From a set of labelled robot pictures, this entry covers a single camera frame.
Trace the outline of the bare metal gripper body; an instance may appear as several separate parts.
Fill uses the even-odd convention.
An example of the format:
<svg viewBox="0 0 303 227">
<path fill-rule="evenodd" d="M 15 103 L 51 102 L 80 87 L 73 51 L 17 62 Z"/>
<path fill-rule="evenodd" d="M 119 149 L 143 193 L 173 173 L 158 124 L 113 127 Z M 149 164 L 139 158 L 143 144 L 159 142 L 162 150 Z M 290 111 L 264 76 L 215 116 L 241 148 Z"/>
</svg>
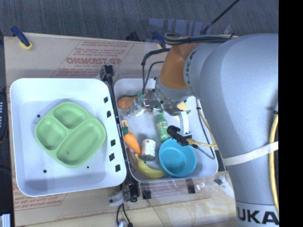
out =
<svg viewBox="0 0 303 227">
<path fill-rule="evenodd" d="M 155 88 L 146 91 L 146 96 L 143 98 L 142 106 L 145 108 L 156 108 L 167 112 L 171 116 L 177 116 L 181 112 L 187 114 L 190 110 L 179 109 L 180 101 L 175 101 L 165 96 L 159 89 Z"/>
</svg>

